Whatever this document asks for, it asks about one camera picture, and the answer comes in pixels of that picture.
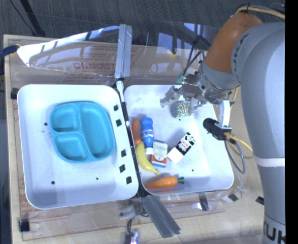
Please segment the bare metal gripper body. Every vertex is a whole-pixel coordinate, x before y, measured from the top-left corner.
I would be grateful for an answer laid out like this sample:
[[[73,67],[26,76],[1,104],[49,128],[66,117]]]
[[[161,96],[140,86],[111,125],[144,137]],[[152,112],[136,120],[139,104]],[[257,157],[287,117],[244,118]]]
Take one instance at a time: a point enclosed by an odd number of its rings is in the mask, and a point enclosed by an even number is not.
[[[182,95],[193,104],[214,103],[226,98],[228,91],[235,88],[235,76],[225,72],[199,72],[188,74],[182,84]]]

